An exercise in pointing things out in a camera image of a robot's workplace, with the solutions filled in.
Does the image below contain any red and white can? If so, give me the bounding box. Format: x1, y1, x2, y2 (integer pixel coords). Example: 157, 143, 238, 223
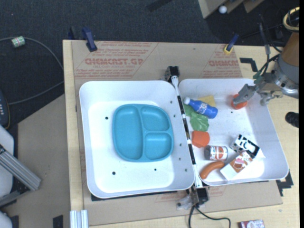
204, 145, 229, 162

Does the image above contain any brown cardboard board, red print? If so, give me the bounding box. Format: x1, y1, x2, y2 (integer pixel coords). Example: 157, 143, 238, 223
71, 40, 284, 227

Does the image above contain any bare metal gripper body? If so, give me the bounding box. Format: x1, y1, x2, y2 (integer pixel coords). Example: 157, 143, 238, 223
255, 71, 299, 99

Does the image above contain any orange sausage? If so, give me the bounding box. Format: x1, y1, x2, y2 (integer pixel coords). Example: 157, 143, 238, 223
199, 161, 226, 181

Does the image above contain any orange block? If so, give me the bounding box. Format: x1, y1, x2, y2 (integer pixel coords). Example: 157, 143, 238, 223
191, 130, 211, 149

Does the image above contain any white plastic tray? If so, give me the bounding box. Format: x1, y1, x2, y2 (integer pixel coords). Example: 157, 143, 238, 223
178, 78, 290, 187
78, 80, 196, 199

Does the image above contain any white carton with brown print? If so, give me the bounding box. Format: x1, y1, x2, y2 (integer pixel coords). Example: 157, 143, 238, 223
219, 151, 254, 181

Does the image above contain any yellow cheese slice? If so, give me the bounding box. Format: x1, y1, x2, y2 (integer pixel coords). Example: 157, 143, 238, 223
197, 95, 216, 108

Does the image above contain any black and white carton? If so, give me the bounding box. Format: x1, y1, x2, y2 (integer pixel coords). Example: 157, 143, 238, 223
229, 134, 260, 157

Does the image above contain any thin black and white rod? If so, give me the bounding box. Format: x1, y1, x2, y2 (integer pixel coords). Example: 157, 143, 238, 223
171, 76, 200, 188

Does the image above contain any blue bottle with white cap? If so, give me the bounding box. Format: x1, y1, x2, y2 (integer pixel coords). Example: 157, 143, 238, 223
182, 96, 219, 119

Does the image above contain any green lettuce leaf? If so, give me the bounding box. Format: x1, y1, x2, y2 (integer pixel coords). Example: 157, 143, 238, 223
182, 103, 210, 132

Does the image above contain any red packet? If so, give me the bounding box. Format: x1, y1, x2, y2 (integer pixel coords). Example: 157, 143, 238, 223
239, 219, 266, 228

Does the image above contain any black block with thin wires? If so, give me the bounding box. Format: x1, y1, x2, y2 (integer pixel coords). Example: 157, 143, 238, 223
163, 65, 181, 82
176, 186, 210, 210

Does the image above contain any green and white small can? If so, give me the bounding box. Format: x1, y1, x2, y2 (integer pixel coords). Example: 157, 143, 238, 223
11, 36, 26, 48

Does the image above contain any orange round cup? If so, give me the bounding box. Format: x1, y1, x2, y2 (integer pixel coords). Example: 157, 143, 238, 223
230, 93, 248, 110

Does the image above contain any blue divided plate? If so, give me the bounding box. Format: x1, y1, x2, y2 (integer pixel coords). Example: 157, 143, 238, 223
112, 104, 175, 162

